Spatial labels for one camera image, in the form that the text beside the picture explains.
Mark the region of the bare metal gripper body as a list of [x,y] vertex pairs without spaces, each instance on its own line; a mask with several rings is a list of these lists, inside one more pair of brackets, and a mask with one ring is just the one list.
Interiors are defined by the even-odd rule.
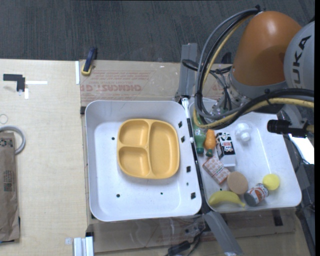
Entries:
[[234,96],[231,94],[224,94],[212,107],[211,113],[217,118],[222,118],[237,112],[249,101],[250,98],[245,96]]

